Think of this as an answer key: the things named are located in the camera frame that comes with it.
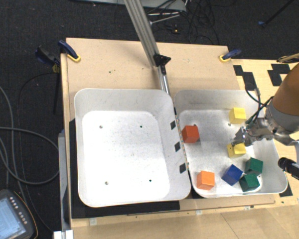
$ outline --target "wooden table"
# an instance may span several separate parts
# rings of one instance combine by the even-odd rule
[[[77,38],[67,38],[66,41],[82,57],[79,63],[75,63],[61,55],[70,182],[69,122],[75,118],[75,94],[83,88],[159,89],[159,81],[157,71],[150,67],[140,42]],[[172,58],[166,66],[172,98],[182,89],[244,89],[243,77],[236,76],[233,65],[241,66],[244,72],[253,73],[263,100],[272,96],[278,88],[273,86],[267,71],[272,70],[271,64],[276,64],[275,61],[233,59],[221,63],[218,58],[228,52],[226,46],[157,45],[161,54]],[[299,139],[299,132],[292,137]],[[278,142],[275,144],[281,157],[295,160],[293,147]],[[261,236],[263,233],[268,238],[299,238],[299,181],[290,175],[287,177],[292,196],[281,198],[279,194],[268,194],[216,199],[193,199],[189,196],[180,201],[180,211],[177,212],[108,216],[93,220],[70,219],[70,225],[75,239],[193,236],[228,239],[245,238],[250,233],[258,233],[257,238],[264,238]]]

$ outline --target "blue block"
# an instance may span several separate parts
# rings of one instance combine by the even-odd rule
[[[235,165],[231,165],[226,172],[224,173],[223,177],[221,177],[225,182],[229,185],[233,186],[236,182],[239,181],[240,177],[242,176],[243,171],[240,170]]]

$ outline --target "yellow block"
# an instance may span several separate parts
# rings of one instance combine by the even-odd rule
[[[232,146],[230,143],[227,145],[227,151],[229,157],[240,156],[246,154],[246,147],[243,142],[235,146]]]
[[[246,112],[244,108],[234,107],[229,112],[229,122],[231,124],[241,124],[246,121]]]

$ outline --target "cube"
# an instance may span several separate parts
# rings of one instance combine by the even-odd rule
[[[240,178],[239,184],[243,192],[257,189],[260,186],[258,178],[255,174],[245,174]]]
[[[197,187],[199,189],[210,190],[215,186],[215,174],[212,172],[201,171],[197,175]]]
[[[244,108],[234,107],[229,112],[229,122],[231,124],[241,124],[247,119]]]
[[[235,146],[232,146],[231,143],[227,145],[227,152],[229,157],[236,157],[246,154],[245,144],[239,143]]]
[[[227,182],[230,186],[236,184],[240,177],[242,176],[243,171],[240,170],[237,166],[231,165],[224,175],[221,177],[225,182]]]
[[[261,160],[251,157],[245,164],[245,173],[258,176],[263,172],[263,164]]]
[[[198,127],[196,125],[186,125],[181,134],[184,143],[195,143],[199,139]]]

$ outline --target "black bracket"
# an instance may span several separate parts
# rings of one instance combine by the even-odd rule
[[[154,57],[156,66],[157,67],[160,66],[161,73],[163,75],[166,75],[165,65],[171,60],[171,58],[160,55],[160,54],[155,54],[153,57]]]

